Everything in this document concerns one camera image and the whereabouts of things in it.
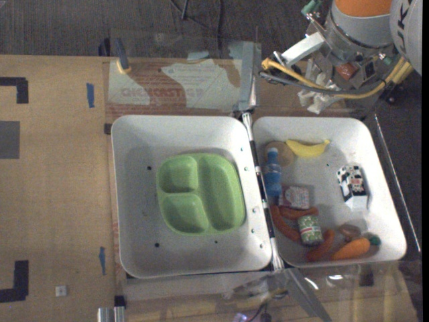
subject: green and white can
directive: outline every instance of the green and white can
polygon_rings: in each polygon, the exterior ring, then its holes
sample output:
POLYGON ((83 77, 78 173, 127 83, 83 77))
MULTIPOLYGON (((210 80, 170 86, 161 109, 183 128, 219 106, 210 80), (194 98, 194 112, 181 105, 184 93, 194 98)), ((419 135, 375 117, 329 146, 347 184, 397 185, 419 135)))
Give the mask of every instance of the green and white can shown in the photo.
POLYGON ((302 243, 306 246, 317 246, 323 242, 322 230, 315 215, 303 216, 298 219, 302 243))

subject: divided green plate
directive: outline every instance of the divided green plate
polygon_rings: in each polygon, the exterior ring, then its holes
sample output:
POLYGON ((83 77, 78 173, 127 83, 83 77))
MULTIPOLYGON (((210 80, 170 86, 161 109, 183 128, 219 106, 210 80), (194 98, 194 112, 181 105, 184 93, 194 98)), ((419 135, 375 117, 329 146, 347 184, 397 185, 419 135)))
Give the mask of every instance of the divided green plate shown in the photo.
POLYGON ((157 172, 156 184, 162 217, 175 232, 219 234, 244 222, 239 176, 223 156, 199 153, 168 158, 157 172))

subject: toy carrot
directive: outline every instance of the toy carrot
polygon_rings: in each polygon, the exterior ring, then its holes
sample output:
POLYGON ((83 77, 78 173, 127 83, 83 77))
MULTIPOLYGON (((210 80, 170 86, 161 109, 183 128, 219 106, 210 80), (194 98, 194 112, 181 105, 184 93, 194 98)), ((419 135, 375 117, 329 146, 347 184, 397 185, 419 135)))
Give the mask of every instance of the toy carrot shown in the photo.
POLYGON ((299 231, 290 227, 282 219, 282 215, 280 215, 279 207, 277 205, 272 205, 269 207, 269 210, 271 212, 271 217, 273 218, 273 223, 277 227, 277 229, 292 241, 299 242, 301 240, 301 235, 299 231))
POLYGON ((364 237, 360 237, 359 239, 354 239, 349 242, 336 253, 334 253, 331 257, 331 260, 344 260, 344 259, 354 259, 369 251, 369 247, 371 246, 371 242, 364 237))
POLYGON ((323 243, 314 248, 313 250, 310 250, 306 254, 306 259, 309 262, 317 261, 323 257, 329 251, 329 249, 332 247, 332 244, 334 243, 334 237, 335 237, 335 231, 332 229, 328 229, 323 234, 323 243))
POLYGON ((290 219, 292 221, 296 221, 299 218, 307 215, 318 215, 319 210, 316 207, 311 207, 308 210, 295 210, 290 207, 279 206, 280 215, 283 217, 290 219))

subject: toy banana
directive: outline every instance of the toy banana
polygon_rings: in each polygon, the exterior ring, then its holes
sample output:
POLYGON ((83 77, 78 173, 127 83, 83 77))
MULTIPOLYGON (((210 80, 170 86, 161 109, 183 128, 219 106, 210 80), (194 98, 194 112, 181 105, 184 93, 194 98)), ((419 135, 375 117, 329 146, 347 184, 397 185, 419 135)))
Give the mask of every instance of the toy banana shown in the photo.
POLYGON ((299 141, 287 140, 286 144, 289 146, 291 151, 299 157, 302 158, 315 158, 323 154, 326 146, 330 143, 329 140, 324 140, 322 143, 313 144, 308 146, 306 144, 300 143, 299 141))

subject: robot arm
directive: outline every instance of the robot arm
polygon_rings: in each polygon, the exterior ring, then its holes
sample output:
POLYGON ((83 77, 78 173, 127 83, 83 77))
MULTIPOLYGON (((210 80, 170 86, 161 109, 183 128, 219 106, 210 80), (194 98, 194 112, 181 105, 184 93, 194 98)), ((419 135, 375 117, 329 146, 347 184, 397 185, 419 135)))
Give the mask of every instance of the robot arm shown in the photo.
POLYGON ((321 22, 312 0, 306 38, 262 62, 269 81, 296 85, 301 104, 320 113, 339 99, 363 99, 422 70, 423 0, 333 0, 321 22), (295 71, 307 59, 306 76, 295 71), (273 75, 273 71, 282 75, 273 75))

